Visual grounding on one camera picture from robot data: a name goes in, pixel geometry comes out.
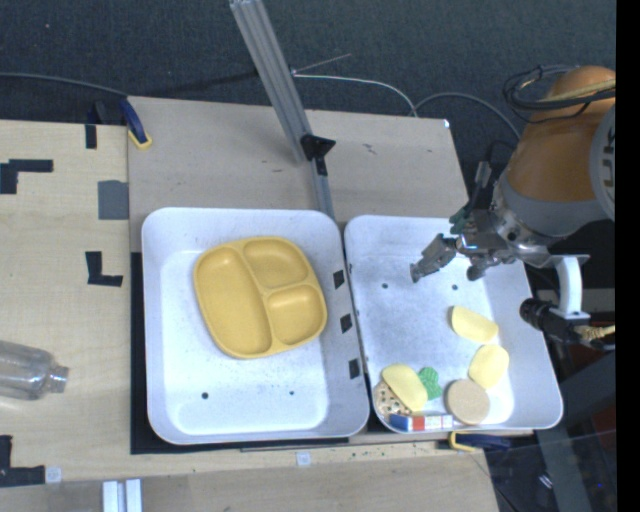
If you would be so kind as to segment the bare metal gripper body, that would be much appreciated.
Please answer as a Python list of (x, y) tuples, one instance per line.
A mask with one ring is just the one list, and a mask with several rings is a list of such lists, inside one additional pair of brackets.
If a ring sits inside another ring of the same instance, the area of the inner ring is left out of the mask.
[(520, 260), (533, 266), (549, 263), (549, 238), (531, 230), (509, 210), (467, 211), (453, 216), (455, 247), (476, 266)]

